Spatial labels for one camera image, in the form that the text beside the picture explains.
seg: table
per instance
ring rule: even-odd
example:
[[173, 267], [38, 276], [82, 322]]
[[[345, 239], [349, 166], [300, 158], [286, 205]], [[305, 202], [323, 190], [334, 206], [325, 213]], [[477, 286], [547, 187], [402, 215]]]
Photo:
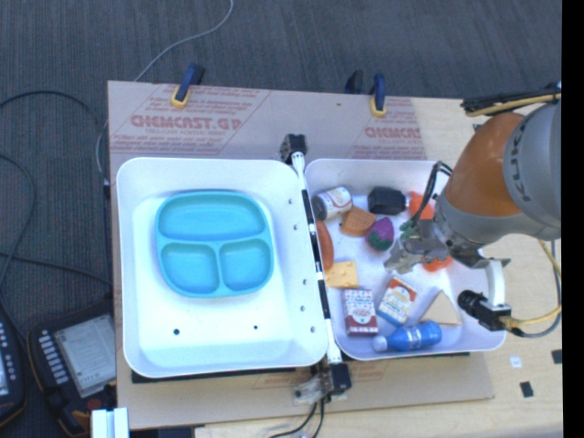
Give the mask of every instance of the table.
[[[203, 380], [194, 389], [182, 381], [135, 385], [129, 380], [121, 348], [115, 172], [142, 155], [276, 159], [284, 134], [290, 132], [309, 133], [309, 154], [314, 157], [426, 157], [454, 165], [473, 135], [473, 124], [485, 118], [467, 118], [457, 99], [388, 98], [388, 112], [395, 115], [384, 125], [389, 120], [370, 115], [366, 96], [213, 87], [194, 87], [193, 109], [179, 115], [169, 112], [166, 96], [172, 91], [173, 86], [148, 83], [109, 84], [119, 406], [128, 407], [132, 429], [204, 424], [195, 429], [196, 436], [213, 438], [287, 431], [302, 422], [308, 409], [292, 407], [289, 398], [282, 399], [281, 388], [305, 378], [302, 371], [292, 378], [275, 374], [260, 380]], [[179, 133], [187, 128], [196, 134], [185, 141]], [[172, 135], [163, 134], [169, 131]], [[245, 141], [242, 131], [252, 131], [253, 141]], [[532, 318], [555, 306], [551, 266], [536, 240], [507, 236], [488, 246], [485, 254], [512, 260], [505, 275], [506, 300], [514, 316]], [[352, 402], [327, 408], [319, 436], [560, 436], [561, 349], [560, 326], [542, 339], [507, 336], [499, 349], [467, 358], [389, 360], [381, 372], [370, 372], [375, 381], [387, 382], [387, 394], [375, 390], [377, 397], [363, 402], [360, 395], [367, 385], [356, 384], [349, 390]], [[429, 369], [435, 380], [427, 380]], [[237, 399], [232, 386], [239, 381], [245, 394]], [[270, 381], [276, 386], [267, 387]], [[258, 384], [265, 388], [259, 391]], [[531, 388], [531, 396], [524, 395], [522, 385]], [[315, 417], [306, 428], [308, 435], [317, 423]]]

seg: dark gray floor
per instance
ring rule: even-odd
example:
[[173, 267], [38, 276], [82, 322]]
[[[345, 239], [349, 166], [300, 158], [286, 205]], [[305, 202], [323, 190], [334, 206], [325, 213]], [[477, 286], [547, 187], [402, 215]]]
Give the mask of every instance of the dark gray floor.
[[[539, 89], [562, 76], [562, 0], [234, 1], [219, 30], [171, 50], [142, 80], [180, 82], [196, 61], [207, 85], [342, 92], [360, 68], [366, 83], [382, 71], [389, 95], [461, 99]], [[107, 81], [134, 80], [164, 48], [215, 26], [228, 8], [229, 0], [0, 0], [0, 102], [55, 89], [99, 115], [94, 121], [54, 94], [0, 109], [0, 154], [36, 186], [19, 255], [108, 277], [94, 155]], [[20, 234], [30, 198], [24, 175], [0, 159], [1, 251]], [[0, 275], [5, 261], [0, 255]], [[95, 278], [20, 260], [1, 288], [23, 332], [107, 292]], [[65, 434], [31, 383], [25, 411], [0, 436]]]

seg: device screen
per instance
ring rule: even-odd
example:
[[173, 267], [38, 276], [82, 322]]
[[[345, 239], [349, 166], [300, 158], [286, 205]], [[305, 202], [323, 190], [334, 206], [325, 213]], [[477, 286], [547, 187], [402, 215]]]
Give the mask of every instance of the device screen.
[[79, 396], [101, 391], [116, 377], [115, 334], [111, 315], [61, 329], [55, 339]]
[[3, 362], [4, 355], [0, 349], [0, 396], [6, 396], [10, 391], [8, 390], [8, 378], [6, 377], [6, 370]]

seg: yellow cable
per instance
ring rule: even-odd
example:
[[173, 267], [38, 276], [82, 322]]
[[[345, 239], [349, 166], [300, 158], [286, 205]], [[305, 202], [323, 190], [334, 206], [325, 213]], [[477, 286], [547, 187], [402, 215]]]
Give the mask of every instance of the yellow cable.
[[484, 109], [474, 110], [474, 111], [467, 111], [467, 117], [478, 117], [479, 115], [490, 115], [493, 113], [497, 113], [500, 110], [512, 110], [517, 109], [519, 107], [525, 107], [530, 104], [538, 104], [539, 102], [551, 102], [552, 100], [559, 100], [562, 98], [561, 93], [558, 94], [548, 94], [546, 96], [537, 96], [534, 98], [527, 98], [527, 99], [520, 99], [520, 100], [512, 100], [509, 102], [504, 102], [502, 104], [497, 104], [492, 107], [486, 107]]
[[[554, 269], [558, 272], [558, 277], [559, 277], [559, 280], [561, 281], [562, 270], [561, 270], [561, 267], [559, 266], [558, 261], [551, 254], [551, 252], [546, 247], [546, 244], [544, 244], [544, 242], [542, 242], [541, 240], [538, 240], [538, 242], [541, 245], [541, 247], [543, 248], [544, 252], [546, 253], [547, 258], [549, 259], [549, 261], [553, 265]], [[547, 321], [549, 319], [554, 318], [559, 313], [561, 313], [561, 311], [562, 311], [562, 306], [560, 304], [556, 308], [554, 308], [552, 311], [550, 311], [549, 313], [547, 313], [546, 315], [543, 315], [541, 317], [531, 318], [531, 319], [518, 319], [518, 318], [513, 318], [513, 317], [501, 317], [501, 318], [499, 318], [499, 320], [505, 325], [505, 328], [507, 330], [510, 330], [513, 328], [522, 328], [524, 326], [542, 323], [544, 321]]]

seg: blue plate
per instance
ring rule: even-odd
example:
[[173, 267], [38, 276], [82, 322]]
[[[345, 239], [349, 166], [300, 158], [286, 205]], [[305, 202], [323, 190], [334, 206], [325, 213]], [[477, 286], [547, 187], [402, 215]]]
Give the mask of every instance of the blue plate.
[[274, 270], [266, 215], [243, 193], [176, 194], [158, 209], [155, 234], [166, 283], [187, 297], [255, 292]]

